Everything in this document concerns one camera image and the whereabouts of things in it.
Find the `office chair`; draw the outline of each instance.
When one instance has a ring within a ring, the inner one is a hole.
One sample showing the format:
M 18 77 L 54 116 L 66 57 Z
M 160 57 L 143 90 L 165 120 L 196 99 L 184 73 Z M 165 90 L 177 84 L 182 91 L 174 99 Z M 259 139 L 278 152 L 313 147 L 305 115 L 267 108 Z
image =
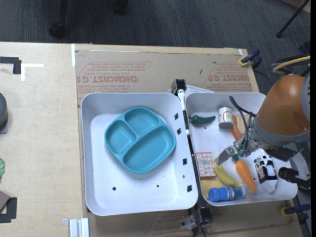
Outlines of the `office chair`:
M 65 35 L 64 22 L 67 10 L 68 0 L 61 0 L 58 22 L 54 23 L 49 28 L 49 33 L 56 37 L 62 38 Z M 114 13 L 124 15 L 127 7 L 127 0 L 116 0 L 114 3 Z

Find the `green pepper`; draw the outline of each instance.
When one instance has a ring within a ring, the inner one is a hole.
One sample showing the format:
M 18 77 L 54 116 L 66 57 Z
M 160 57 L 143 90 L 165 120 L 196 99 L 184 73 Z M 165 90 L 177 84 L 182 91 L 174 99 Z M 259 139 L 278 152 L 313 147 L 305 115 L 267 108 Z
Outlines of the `green pepper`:
M 193 115 L 192 117 L 189 116 L 189 119 L 191 120 L 192 124 L 206 124 L 206 123 L 210 123 L 212 121 L 215 120 L 216 116 L 211 116 L 211 117 L 200 117 L 198 115 Z

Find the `green object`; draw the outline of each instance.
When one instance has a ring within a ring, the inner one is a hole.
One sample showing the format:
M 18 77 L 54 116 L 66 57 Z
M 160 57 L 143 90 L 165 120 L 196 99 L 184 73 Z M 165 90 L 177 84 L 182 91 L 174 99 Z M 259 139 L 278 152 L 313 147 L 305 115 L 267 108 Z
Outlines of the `green object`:
M 239 157 L 238 157 L 237 154 L 234 154 L 234 155 L 232 156 L 232 158 L 234 159 L 234 161 L 239 161 Z
M 4 161 L 0 158 L 0 178 L 4 174 Z
M 211 116 L 211 117 L 200 117 L 198 115 L 193 115 L 192 117 L 189 116 L 189 119 L 191 120 L 192 124 L 206 124 L 214 121 L 216 116 Z

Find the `white tray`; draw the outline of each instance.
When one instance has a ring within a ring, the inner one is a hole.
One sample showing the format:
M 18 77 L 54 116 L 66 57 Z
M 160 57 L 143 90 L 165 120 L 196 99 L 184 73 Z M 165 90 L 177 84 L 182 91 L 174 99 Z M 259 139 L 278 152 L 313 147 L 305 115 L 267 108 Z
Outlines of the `white tray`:
M 233 109 L 233 115 L 239 114 L 238 110 L 233 107 L 229 100 L 232 96 L 237 104 L 243 109 L 257 113 L 260 109 L 265 95 L 261 93 L 210 93 L 198 94 L 193 93 L 186 99 L 186 109 L 188 116 L 197 114 L 201 117 L 217 116 L 218 109 L 223 106 L 228 106 Z M 191 123 L 190 133 L 192 135 L 193 147 L 196 153 L 211 152 L 215 158 L 226 147 L 231 146 L 235 141 L 230 129 L 220 129 L 218 120 L 206 126 L 193 126 Z M 246 197 L 237 198 L 231 201 L 212 202 L 205 198 L 206 201 L 213 206 L 226 206 L 242 203 L 278 201 L 292 199 L 297 194 L 297 184 L 289 183 L 281 178 L 278 178 L 276 189 L 268 193 L 259 183 L 257 172 L 254 165 L 254 160 L 258 156 L 267 156 L 264 150 L 257 149 L 246 158 L 240 158 L 245 161 L 249 167 L 252 177 L 255 179 L 257 192 L 254 193 L 239 177 L 235 163 L 232 158 L 223 163 L 226 172 L 231 175 L 236 181 L 242 183 L 242 187 L 246 189 Z M 290 162 L 283 162 L 279 159 L 272 158 L 275 166 L 276 174 L 281 167 L 291 168 Z
M 186 99 L 188 116 L 217 115 L 222 106 L 232 107 L 229 96 L 246 110 L 256 113 L 265 95 L 260 93 L 192 93 Z M 130 108 L 143 106 L 155 112 L 174 132 L 175 151 L 157 168 L 146 174 L 134 174 L 121 165 L 109 152 L 104 142 L 107 126 Z M 139 212 L 188 209 L 198 198 L 197 185 L 189 144 L 185 133 L 180 100 L 171 93 L 91 93 L 81 102 L 83 150 L 85 168 L 86 204 L 99 216 Z M 230 129 L 218 127 L 218 121 L 203 127 L 190 125 L 193 147 L 196 153 L 212 152 L 216 157 L 234 137 Z M 238 177 L 233 160 L 224 162 L 227 172 L 243 183 L 245 198 L 226 202 L 211 202 L 214 206 L 292 199 L 297 194 L 297 185 L 279 179 L 276 190 L 267 193 L 259 184 L 253 160 L 264 155 L 263 150 L 243 158 L 256 178 L 257 192 L 253 193 Z M 281 167 L 291 167 L 289 162 L 273 159 L 276 172 Z
M 145 174 L 127 170 L 104 142 L 108 125 L 136 106 L 151 109 L 176 136 L 174 152 Z M 81 115 L 86 204 L 91 212 L 106 216 L 188 209 L 195 205 L 197 185 L 177 97 L 170 93 L 91 93 L 81 102 Z

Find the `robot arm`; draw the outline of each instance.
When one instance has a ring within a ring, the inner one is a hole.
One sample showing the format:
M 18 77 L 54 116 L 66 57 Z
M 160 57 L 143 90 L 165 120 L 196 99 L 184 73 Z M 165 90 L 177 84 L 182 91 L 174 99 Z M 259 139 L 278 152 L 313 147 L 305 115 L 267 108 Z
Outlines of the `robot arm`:
M 310 141 L 310 76 L 283 76 L 272 86 L 253 117 L 244 137 L 227 147 L 215 160 L 218 166 L 236 153 L 247 157 L 258 148 L 282 161 L 298 158 L 295 155 L 299 152 L 285 146 Z M 301 178 L 307 180 L 309 174 Z

